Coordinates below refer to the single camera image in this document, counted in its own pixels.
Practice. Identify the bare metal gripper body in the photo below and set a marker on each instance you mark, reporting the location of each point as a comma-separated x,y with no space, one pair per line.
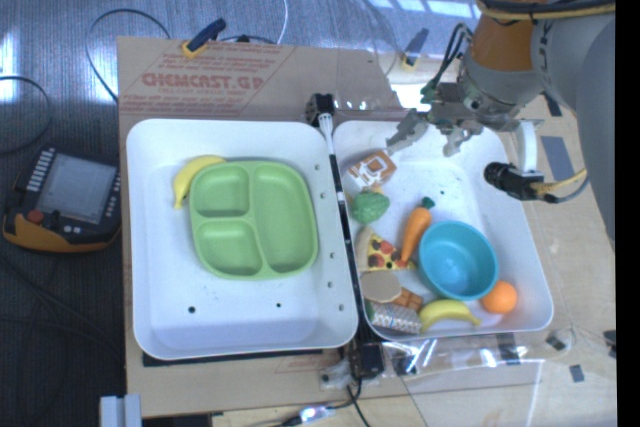
457,107

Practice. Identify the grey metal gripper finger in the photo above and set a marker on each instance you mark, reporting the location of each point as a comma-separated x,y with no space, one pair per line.
457,139
409,131

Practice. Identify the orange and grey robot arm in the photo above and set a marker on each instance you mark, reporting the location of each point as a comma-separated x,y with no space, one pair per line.
560,30

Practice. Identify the white and brown biscuit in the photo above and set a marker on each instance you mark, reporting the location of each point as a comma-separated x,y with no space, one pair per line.
372,169

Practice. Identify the green broccoli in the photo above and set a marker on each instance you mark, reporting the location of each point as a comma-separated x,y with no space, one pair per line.
369,206

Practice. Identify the thin black and white rod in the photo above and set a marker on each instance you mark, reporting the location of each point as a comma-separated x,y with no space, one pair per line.
341,200

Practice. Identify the orange carrot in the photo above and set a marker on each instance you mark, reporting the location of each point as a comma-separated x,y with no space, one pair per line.
414,230

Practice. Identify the blue bowl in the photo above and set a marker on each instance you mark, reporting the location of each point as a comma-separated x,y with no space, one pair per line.
457,260

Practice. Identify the pizza slice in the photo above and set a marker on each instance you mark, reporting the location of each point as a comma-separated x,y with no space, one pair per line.
376,255

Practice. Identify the white plastic tray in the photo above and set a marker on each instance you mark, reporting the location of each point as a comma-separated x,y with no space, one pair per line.
515,255
165,265

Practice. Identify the beige round bread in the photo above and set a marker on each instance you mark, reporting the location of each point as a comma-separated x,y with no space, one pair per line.
380,286

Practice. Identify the orange ball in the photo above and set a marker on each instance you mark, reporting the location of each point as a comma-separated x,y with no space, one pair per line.
500,296

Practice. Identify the brown waffle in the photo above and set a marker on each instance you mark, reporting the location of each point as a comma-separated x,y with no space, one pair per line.
409,299

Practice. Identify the green divided plate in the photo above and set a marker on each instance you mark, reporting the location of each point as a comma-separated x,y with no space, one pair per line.
260,220

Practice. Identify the yellow banana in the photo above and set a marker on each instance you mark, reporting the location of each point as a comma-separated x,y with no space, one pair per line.
445,312
184,175

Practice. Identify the brown cardboard board red print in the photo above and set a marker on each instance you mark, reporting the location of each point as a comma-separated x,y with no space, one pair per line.
200,80

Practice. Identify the black cylinder on white bracket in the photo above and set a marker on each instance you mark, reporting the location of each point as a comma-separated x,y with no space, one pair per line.
515,177

